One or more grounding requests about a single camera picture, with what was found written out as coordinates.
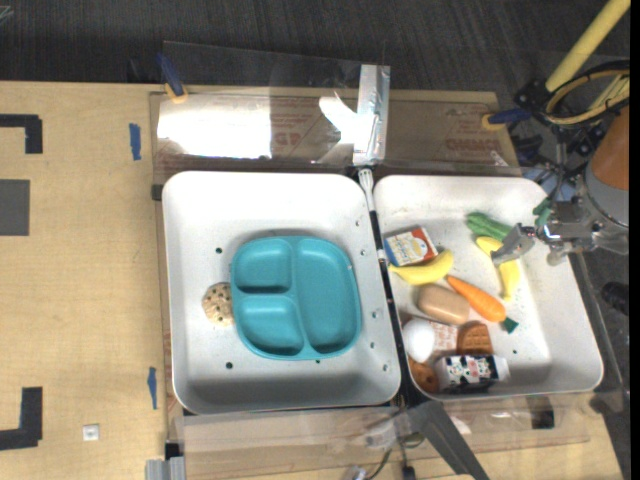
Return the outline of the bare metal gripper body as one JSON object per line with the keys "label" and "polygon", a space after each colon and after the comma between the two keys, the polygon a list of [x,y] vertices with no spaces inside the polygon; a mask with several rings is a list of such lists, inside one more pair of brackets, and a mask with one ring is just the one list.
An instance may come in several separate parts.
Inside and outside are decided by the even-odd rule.
{"label": "bare metal gripper body", "polygon": [[629,253],[628,227],[602,214],[589,199],[544,199],[536,207],[536,235],[549,248],[549,265],[595,249],[623,256]]}

